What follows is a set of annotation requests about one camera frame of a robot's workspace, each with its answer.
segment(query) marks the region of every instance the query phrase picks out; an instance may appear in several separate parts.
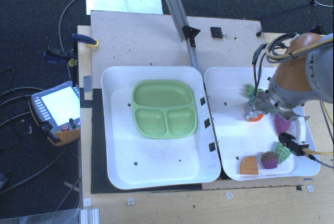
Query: red button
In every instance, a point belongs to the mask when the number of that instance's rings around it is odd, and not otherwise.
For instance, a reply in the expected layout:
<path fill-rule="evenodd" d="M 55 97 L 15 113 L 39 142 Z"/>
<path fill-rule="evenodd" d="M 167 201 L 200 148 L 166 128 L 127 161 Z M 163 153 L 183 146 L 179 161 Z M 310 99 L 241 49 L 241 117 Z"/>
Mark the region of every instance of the red button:
<path fill-rule="evenodd" d="M 69 126 L 67 124 L 64 124 L 61 126 L 61 130 L 62 131 L 68 131 L 69 130 Z"/>

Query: purple toy grape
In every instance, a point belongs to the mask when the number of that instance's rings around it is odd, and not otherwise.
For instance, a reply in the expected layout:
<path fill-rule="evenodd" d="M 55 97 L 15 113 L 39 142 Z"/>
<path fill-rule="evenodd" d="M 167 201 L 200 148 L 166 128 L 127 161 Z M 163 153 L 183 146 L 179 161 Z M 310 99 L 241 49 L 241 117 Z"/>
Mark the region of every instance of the purple toy grape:
<path fill-rule="evenodd" d="M 275 114 L 274 122 L 275 122 L 275 129 L 278 135 L 280 135 L 282 132 L 287 131 L 287 129 L 290 126 L 290 122 L 285 120 L 279 114 Z"/>

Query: blue clamp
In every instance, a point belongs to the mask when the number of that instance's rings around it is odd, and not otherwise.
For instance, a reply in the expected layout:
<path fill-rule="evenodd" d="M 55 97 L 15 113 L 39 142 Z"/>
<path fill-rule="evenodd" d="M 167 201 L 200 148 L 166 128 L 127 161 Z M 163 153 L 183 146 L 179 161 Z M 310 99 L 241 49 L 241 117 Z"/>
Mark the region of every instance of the blue clamp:
<path fill-rule="evenodd" d="M 83 34 L 72 34 L 71 39 L 74 42 L 85 43 L 89 48 L 97 48 L 99 46 L 99 41 L 97 39 L 93 39 Z"/>
<path fill-rule="evenodd" d="M 51 46 L 46 48 L 46 51 L 43 53 L 43 57 L 47 63 L 51 64 L 68 63 L 69 61 L 73 61 L 78 58 L 74 52 L 61 51 Z"/>

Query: black mat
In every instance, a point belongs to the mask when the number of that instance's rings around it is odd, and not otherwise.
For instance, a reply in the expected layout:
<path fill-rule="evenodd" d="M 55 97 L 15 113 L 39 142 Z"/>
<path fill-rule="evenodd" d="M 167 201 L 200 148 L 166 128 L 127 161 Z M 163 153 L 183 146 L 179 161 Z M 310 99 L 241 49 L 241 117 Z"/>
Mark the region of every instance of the black mat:
<path fill-rule="evenodd" d="M 105 131 L 102 90 L 93 90 L 93 118 L 92 118 L 92 161 L 91 161 L 91 193 L 119 193 L 138 191 L 181 191 L 200 190 L 201 184 L 173 185 L 136 190 L 120 190 L 112 185 L 108 178 L 105 151 Z"/>

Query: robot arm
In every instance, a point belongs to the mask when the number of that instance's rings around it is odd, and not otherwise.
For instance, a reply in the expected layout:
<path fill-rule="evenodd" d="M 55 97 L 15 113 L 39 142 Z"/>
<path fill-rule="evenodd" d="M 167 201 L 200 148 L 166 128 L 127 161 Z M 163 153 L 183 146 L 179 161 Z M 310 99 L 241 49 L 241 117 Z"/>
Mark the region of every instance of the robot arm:
<path fill-rule="evenodd" d="M 280 64 L 268 90 L 255 93 L 247 104 L 245 118 L 275 111 L 291 121 L 297 117 L 292 109 L 308 100 L 333 103 L 333 34 L 298 36 L 284 55 L 271 52 L 273 43 L 267 46 L 266 53 L 269 60 Z"/>
<path fill-rule="evenodd" d="M 297 37 L 286 54 L 333 38 L 306 33 Z M 271 96 L 281 108 L 293 108 L 308 100 L 333 103 L 333 41 L 331 45 L 316 49 L 297 58 L 280 63 L 269 84 Z"/>

